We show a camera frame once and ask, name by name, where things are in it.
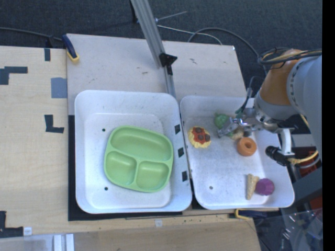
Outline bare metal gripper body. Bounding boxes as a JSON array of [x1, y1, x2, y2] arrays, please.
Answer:
[[233, 107, 279, 134]]

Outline green broccoli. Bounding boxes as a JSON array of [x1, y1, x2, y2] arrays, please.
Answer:
[[214, 112, 231, 130]]

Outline beige biscuit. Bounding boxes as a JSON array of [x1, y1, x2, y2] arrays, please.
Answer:
[[229, 127, 245, 141]]

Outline yellow spaghetti with meatballs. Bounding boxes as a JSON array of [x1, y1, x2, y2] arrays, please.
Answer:
[[187, 125, 212, 150]]

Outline orange doughnut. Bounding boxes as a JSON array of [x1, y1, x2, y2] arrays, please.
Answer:
[[236, 136, 258, 157]]

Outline white plastic tray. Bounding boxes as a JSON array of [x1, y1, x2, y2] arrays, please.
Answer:
[[179, 95, 296, 211], [74, 89, 193, 215]]

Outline beige ice cream cone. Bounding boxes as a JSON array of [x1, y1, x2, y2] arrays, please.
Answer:
[[245, 173, 261, 201]]

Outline purple grapes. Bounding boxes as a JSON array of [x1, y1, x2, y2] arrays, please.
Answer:
[[254, 177, 276, 197]]

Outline green divided plate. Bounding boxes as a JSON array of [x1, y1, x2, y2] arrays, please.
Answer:
[[103, 125, 175, 193]]

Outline pale wood board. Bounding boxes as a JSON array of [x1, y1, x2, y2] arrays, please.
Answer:
[[66, 33, 280, 221]]

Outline black cylinder on white bracket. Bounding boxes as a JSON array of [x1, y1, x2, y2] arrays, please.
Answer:
[[265, 128, 297, 167]]

